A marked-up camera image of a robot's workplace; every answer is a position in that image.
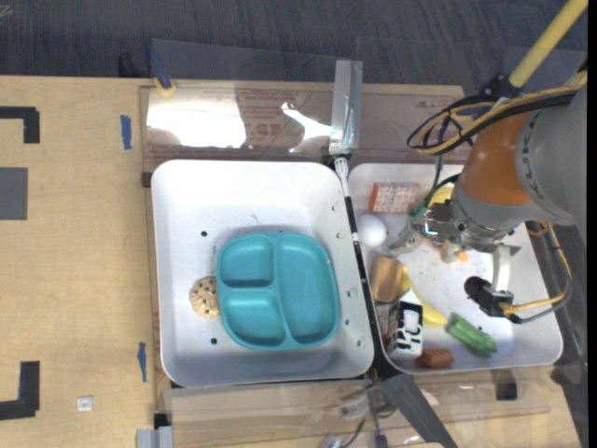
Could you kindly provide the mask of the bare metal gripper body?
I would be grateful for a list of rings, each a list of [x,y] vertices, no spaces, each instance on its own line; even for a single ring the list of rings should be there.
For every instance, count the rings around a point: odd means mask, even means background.
[[[422,233],[441,245],[446,255],[460,255],[467,250],[492,254],[500,247],[515,255],[521,250],[519,245],[503,242],[513,230],[503,232],[480,226],[454,202],[432,203],[423,217]]]

